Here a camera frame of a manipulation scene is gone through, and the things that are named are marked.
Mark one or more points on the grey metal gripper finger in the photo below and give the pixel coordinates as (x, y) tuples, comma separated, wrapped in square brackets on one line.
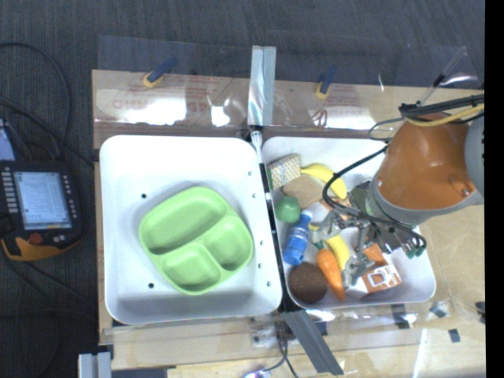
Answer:
[(357, 265), (330, 227)]

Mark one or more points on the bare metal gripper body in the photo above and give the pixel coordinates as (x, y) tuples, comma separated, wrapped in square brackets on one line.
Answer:
[(380, 232)]

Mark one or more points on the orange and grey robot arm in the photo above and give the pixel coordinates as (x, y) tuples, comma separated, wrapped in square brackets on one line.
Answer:
[(423, 167)]

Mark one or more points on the yellow banana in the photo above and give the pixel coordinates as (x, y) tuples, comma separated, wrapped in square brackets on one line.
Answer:
[(339, 248), (319, 171)]

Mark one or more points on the orange carrot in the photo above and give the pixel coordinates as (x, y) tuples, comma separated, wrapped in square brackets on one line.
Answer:
[(330, 268)]

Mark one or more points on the orange and white carton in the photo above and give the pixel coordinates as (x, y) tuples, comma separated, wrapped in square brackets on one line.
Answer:
[(384, 280)]

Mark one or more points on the blue plastic bottle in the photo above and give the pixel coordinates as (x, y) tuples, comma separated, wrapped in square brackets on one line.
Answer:
[(296, 240)]

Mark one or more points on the brown bread slice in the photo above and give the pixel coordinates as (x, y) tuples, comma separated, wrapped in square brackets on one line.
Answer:
[(302, 191)]

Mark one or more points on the green apple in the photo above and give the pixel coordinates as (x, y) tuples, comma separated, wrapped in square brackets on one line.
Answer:
[(287, 210)]

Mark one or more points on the brown round biscuit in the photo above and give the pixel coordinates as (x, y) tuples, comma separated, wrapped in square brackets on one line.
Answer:
[(308, 284)]

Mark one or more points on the white plastic tray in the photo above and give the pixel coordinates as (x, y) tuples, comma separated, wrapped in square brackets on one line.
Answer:
[(413, 286), (185, 160)]

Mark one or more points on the green divided plate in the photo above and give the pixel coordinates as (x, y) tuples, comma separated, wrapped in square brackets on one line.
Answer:
[(185, 221)]

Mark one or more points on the brown cardboard board red print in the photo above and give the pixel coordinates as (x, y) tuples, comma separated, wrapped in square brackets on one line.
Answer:
[(130, 124)]

